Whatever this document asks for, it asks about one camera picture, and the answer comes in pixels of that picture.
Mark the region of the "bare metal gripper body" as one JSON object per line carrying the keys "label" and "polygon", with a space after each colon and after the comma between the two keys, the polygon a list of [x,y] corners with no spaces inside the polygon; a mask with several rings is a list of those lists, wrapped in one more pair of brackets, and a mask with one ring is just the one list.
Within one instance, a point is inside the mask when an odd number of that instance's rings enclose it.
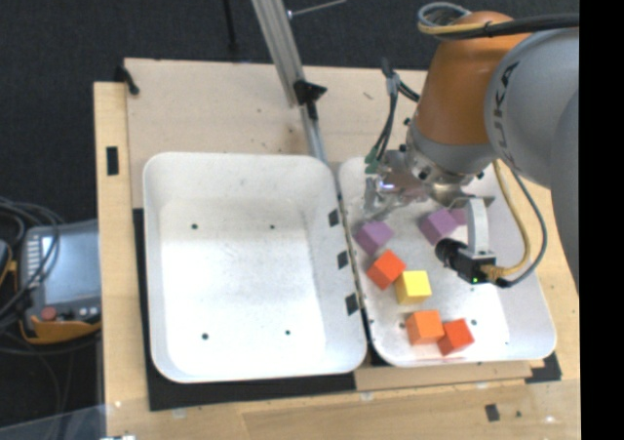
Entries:
{"label": "bare metal gripper body", "polygon": [[405,206],[431,199],[443,207],[460,207],[473,197],[467,186],[483,172],[483,158],[461,154],[449,162],[446,167],[419,150],[387,150],[377,160],[378,204],[383,187],[403,187]]}

